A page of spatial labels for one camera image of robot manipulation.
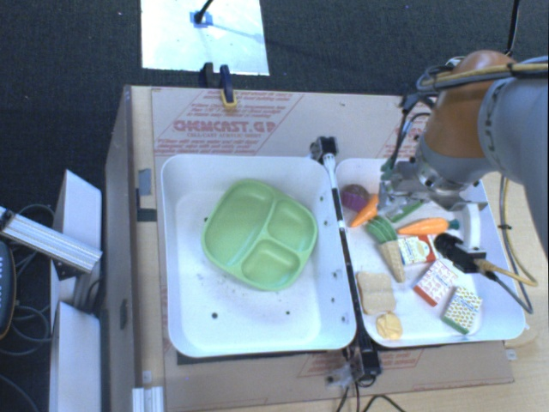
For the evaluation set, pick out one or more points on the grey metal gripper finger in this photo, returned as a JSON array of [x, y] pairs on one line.
[[384, 206], [405, 210]]

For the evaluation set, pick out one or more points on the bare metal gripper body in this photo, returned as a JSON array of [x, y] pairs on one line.
[[412, 183]]

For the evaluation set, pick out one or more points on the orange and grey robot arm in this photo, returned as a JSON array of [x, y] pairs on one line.
[[454, 118]]

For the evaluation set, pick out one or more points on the orange toy carrot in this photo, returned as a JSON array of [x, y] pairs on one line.
[[365, 215], [422, 226]]

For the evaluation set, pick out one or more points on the brown and purple toy cupcake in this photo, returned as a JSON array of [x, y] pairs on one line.
[[354, 195]]

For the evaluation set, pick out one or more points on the white and orange small carton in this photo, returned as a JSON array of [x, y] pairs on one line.
[[414, 250]]

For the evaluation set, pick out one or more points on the green toy ice cream cone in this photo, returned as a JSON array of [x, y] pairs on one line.
[[392, 253]]

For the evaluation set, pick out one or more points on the thin black and white rod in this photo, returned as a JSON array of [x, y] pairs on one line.
[[343, 234]]

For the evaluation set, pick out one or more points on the red and white small carton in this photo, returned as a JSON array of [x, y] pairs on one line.
[[435, 282]]

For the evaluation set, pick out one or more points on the tan toy bread slice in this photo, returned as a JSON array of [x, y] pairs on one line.
[[376, 293]]

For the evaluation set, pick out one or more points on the yellow and green patterned carton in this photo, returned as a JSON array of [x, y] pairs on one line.
[[462, 309]]

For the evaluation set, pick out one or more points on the yellow lumpy toy food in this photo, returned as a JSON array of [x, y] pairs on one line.
[[389, 325]]

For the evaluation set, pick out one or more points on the white plastic tray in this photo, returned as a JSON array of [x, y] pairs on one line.
[[429, 324], [257, 316]]

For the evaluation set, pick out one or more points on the green divided plate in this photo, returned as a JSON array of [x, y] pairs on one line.
[[257, 234]]

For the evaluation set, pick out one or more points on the brown cardboard board, red print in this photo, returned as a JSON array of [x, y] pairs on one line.
[[240, 122]]

